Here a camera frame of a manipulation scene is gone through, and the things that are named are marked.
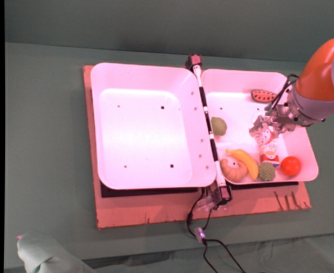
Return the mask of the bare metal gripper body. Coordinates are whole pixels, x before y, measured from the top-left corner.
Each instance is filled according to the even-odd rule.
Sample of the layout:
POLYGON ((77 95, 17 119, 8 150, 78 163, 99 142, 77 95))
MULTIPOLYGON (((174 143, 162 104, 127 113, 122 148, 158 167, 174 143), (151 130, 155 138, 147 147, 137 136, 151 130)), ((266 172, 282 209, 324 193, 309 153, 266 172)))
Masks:
POLYGON ((269 105, 266 108, 266 116, 269 117, 268 124, 272 128, 273 122, 277 122, 285 125, 288 131, 294 131, 297 127, 297 121, 294 121, 293 117, 289 114, 287 106, 284 104, 269 105))

